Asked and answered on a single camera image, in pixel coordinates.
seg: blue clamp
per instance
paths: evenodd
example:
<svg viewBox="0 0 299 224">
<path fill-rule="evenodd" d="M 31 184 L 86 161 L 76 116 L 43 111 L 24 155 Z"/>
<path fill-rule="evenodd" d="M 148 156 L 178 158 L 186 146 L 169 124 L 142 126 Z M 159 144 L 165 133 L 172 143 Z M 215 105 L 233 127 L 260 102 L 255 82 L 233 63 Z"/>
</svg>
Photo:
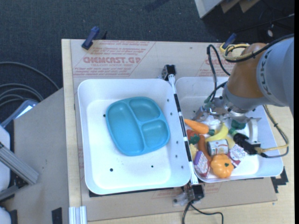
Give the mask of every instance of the blue clamp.
<svg viewBox="0 0 299 224">
<path fill-rule="evenodd" d="M 82 44 L 82 47 L 86 50 L 90 49 L 90 47 L 93 44 L 93 39 L 96 38 L 96 36 L 99 34 L 99 32 L 100 32 L 100 29 L 98 27 L 93 27 L 90 31 L 88 38 Z"/>
</svg>

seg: tin can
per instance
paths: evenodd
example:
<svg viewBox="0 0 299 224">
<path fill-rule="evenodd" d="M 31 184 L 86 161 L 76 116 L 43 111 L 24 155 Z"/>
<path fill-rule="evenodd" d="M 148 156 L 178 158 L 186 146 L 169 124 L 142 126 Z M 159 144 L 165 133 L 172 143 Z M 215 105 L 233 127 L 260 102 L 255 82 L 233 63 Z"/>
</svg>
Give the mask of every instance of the tin can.
<svg viewBox="0 0 299 224">
<path fill-rule="evenodd" d="M 226 139 L 209 141 L 206 143 L 206 147 L 210 156 L 228 153 L 228 141 Z"/>
</svg>

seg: orange carrot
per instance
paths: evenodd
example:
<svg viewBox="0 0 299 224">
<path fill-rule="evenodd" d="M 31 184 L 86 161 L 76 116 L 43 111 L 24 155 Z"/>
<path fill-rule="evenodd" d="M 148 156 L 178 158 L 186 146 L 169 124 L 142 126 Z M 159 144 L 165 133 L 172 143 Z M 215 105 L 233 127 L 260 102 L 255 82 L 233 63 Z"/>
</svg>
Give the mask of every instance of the orange carrot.
<svg viewBox="0 0 299 224">
<path fill-rule="evenodd" d="M 184 122 L 194 131 L 200 134 L 206 134 L 209 132 L 209 126 L 206 124 L 191 120 L 191 119 L 184 119 Z"/>
<path fill-rule="evenodd" d="M 198 146 L 198 150 L 203 152 L 206 159 L 208 159 L 208 161 L 212 161 L 212 157 L 209 155 L 206 149 L 206 138 L 204 135 L 202 134 L 199 135 L 199 141 L 197 143 L 197 146 Z"/>
</svg>

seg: yellow banana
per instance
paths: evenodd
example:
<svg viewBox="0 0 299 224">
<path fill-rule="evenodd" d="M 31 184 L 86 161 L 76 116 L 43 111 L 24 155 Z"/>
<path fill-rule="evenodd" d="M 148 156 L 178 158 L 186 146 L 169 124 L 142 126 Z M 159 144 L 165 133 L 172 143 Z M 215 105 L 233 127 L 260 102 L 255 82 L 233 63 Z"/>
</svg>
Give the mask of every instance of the yellow banana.
<svg viewBox="0 0 299 224">
<path fill-rule="evenodd" d="M 206 142 L 225 139 L 227 134 L 228 134 L 228 128 L 224 123 L 222 123 L 219 132 L 213 136 L 206 138 Z"/>
</svg>

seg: blue divided tray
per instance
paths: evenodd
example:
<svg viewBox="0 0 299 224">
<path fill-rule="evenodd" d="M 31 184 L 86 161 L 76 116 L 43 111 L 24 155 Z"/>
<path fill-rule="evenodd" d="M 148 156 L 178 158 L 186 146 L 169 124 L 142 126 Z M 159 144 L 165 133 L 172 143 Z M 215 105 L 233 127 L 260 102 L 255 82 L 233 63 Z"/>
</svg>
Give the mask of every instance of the blue divided tray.
<svg viewBox="0 0 299 224">
<path fill-rule="evenodd" d="M 133 97 L 112 103 L 106 122 L 113 142 L 125 155 L 137 156 L 166 145 L 170 131 L 157 103 L 147 97 Z"/>
</svg>

